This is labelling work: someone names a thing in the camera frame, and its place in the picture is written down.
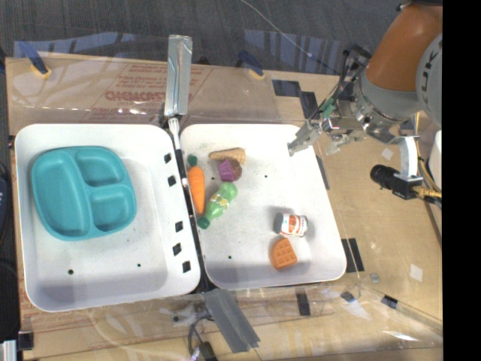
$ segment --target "teal bowl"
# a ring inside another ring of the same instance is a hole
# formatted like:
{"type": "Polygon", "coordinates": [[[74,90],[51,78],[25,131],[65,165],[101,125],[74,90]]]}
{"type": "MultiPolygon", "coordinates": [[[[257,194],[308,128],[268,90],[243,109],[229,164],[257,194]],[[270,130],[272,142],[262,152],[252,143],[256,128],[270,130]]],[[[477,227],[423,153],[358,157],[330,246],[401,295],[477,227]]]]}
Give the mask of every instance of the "teal bowl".
{"type": "Polygon", "coordinates": [[[49,150],[33,162],[30,178],[41,222],[51,235],[65,241],[118,232],[137,213],[129,173],[105,147],[49,150]]]}

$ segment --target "green bottle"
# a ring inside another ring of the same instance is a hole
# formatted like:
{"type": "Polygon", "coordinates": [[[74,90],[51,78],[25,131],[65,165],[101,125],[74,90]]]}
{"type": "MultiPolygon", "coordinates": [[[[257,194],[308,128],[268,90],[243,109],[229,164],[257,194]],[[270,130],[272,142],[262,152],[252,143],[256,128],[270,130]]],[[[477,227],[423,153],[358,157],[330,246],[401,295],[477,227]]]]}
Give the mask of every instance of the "green bottle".
{"type": "Polygon", "coordinates": [[[227,209],[229,202],[237,196],[237,187],[232,182],[222,182],[219,189],[205,206],[204,216],[197,224],[202,229],[209,227],[211,220],[220,217],[227,209]]]}

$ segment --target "toy carrot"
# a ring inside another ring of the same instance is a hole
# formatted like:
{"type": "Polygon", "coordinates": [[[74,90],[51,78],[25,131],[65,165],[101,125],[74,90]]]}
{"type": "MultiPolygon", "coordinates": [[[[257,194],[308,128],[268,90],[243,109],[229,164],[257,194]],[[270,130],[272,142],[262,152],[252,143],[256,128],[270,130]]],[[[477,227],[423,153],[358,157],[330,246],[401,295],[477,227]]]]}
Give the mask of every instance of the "toy carrot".
{"type": "Polygon", "coordinates": [[[187,171],[187,179],[190,184],[190,193],[194,202],[195,209],[199,214],[204,213],[205,204],[205,179],[204,171],[197,165],[197,156],[189,155],[187,161],[190,169],[187,171]]]}

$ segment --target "white can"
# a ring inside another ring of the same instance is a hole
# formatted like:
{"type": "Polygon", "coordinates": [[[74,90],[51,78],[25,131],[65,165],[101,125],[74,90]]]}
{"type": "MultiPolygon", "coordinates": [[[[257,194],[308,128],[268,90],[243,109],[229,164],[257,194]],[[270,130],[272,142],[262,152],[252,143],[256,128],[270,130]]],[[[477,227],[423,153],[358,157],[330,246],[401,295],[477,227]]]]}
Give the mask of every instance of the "white can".
{"type": "Polygon", "coordinates": [[[277,213],[274,218],[274,232],[276,234],[304,237],[307,226],[308,220],[305,215],[277,213]]]}

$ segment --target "dark gray floor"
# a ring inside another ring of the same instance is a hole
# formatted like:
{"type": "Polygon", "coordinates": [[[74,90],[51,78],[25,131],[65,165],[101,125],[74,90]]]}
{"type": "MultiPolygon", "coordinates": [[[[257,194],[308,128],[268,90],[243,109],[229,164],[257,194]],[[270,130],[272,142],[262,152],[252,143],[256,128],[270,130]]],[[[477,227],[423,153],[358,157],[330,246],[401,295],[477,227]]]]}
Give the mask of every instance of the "dark gray floor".
{"type": "MultiPolygon", "coordinates": [[[[247,49],[267,69],[336,74],[343,47],[374,51],[397,16],[400,0],[0,0],[0,46],[97,32],[167,38],[189,35],[195,62],[234,66],[247,49]],[[313,53],[313,59],[300,51],[313,53]]],[[[90,49],[92,53],[119,50],[90,49]]],[[[167,48],[141,57],[165,60],[167,48]]],[[[5,76],[0,75],[0,161],[9,164],[5,76]]],[[[11,222],[0,247],[0,342],[18,331],[15,249],[11,222]]]]}

